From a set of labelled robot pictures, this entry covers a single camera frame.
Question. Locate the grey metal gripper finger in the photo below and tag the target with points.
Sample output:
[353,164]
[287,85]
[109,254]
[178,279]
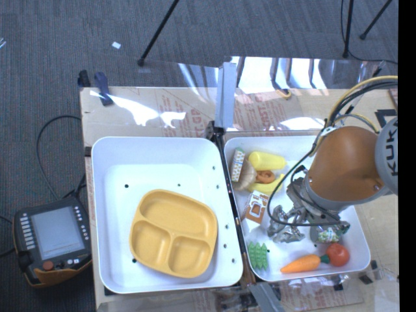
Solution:
[291,236]
[276,221]

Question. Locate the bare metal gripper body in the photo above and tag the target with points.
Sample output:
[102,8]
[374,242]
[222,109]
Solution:
[300,206]

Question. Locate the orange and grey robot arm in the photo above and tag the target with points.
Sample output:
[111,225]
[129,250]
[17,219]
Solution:
[344,161]

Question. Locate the white plastic tray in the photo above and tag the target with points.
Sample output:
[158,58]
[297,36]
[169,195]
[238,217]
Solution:
[156,161]
[292,255]

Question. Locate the large white and orange carton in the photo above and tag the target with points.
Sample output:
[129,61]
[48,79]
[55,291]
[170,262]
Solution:
[255,208]

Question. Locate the orange carrot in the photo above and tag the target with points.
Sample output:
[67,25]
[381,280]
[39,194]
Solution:
[300,264]

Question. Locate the yellow banana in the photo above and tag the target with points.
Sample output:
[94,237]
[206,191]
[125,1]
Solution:
[265,188]

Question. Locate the white and green crumpled packet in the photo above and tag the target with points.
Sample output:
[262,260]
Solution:
[328,235]

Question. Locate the green ridged block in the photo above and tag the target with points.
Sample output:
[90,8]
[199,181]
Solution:
[258,255]

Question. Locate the orange pretzel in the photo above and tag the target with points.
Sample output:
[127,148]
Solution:
[265,176]

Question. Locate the red tomato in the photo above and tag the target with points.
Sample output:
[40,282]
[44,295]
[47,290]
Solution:
[338,254]

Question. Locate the yellow bottle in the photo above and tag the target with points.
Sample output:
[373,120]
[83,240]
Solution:
[265,160]

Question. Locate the small white and orange carton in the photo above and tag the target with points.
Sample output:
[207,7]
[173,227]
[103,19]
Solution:
[238,164]

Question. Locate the yellow divided plate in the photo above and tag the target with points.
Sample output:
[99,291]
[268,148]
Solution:
[172,232]

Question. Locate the black block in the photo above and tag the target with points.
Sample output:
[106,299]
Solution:
[213,132]

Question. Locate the brown cardboard board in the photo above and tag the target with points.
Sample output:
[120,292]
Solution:
[130,115]

